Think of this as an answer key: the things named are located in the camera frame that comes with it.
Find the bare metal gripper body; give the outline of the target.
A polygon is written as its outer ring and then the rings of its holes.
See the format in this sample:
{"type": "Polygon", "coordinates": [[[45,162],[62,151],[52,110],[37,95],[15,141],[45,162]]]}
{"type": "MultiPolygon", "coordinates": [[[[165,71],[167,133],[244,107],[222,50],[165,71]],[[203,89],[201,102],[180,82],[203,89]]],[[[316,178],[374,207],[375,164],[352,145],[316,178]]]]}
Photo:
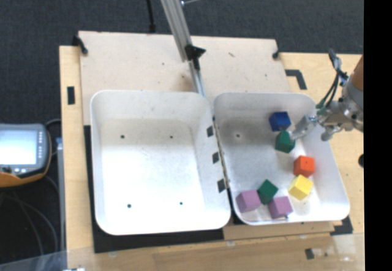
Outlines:
{"type": "Polygon", "coordinates": [[[363,132],[363,102],[342,96],[317,112],[319,125],[326,132],[357,130],[363,132]]]}

